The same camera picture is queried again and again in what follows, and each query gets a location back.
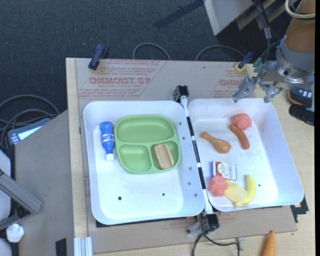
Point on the black cylinder on white bracket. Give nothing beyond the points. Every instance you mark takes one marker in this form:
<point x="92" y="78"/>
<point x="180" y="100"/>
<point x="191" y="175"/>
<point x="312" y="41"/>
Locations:
<point x="301" y="112"/>

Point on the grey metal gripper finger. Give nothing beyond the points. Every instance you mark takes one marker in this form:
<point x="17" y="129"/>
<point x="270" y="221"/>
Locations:
<point x="269" y="94"/>
<point x="243" y="88"/>

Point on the small printed white carton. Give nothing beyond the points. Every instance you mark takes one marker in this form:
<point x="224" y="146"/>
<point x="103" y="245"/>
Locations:
<point x="225" y="170"/>

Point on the pink lumpy toy food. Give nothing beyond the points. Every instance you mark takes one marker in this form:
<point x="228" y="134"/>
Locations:
<point x="217" y="186"/>
<point x="243" y="120"/>

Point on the blue bottle with white cap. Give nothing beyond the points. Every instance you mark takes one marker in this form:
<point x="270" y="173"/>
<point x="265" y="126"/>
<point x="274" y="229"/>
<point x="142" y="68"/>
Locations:
<point x="107" y="137"/>

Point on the brown cardboard board, red print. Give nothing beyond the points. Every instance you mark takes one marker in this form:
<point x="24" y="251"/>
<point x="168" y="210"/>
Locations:
<point x="155" y="75"/>

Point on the brown chicken drumstick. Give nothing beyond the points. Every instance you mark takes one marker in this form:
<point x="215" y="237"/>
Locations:
<point x="221" y="145"/>

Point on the thin black and white rod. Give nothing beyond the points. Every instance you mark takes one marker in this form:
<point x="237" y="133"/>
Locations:
<point x="196" y="152"/>

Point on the tan bread bun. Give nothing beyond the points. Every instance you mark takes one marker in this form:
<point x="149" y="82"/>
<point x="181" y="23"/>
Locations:
<point x="163" y="156"/>

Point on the orange sausage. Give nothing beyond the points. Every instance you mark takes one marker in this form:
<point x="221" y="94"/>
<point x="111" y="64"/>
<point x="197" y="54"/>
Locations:
<point x="242" y="137"/>

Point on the green divided plate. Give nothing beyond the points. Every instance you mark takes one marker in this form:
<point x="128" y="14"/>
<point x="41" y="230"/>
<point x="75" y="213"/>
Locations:
<point x="140" y="132"/>

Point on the white plastic tray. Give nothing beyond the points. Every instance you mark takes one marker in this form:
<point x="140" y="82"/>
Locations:
<point x="270" y="160"/>
<point x="140" y="195"/>

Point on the pale yellow flat slice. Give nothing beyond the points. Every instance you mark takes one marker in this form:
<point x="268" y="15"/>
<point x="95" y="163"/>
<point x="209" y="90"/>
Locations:
<point x="235" y="192"/>

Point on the orange carrot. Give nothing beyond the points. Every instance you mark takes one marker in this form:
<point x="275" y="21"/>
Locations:
<point x="269" y="246"/>

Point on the yellow banana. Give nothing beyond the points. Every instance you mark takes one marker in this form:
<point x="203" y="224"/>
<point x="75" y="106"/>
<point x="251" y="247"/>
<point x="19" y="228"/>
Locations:
<point x="252" y="187"/>

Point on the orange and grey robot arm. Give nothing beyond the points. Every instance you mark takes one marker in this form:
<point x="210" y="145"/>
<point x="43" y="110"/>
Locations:
<point x="300" y="32"/>

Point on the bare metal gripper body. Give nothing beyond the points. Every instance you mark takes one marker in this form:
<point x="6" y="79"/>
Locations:
<point x="287" y="73"/>

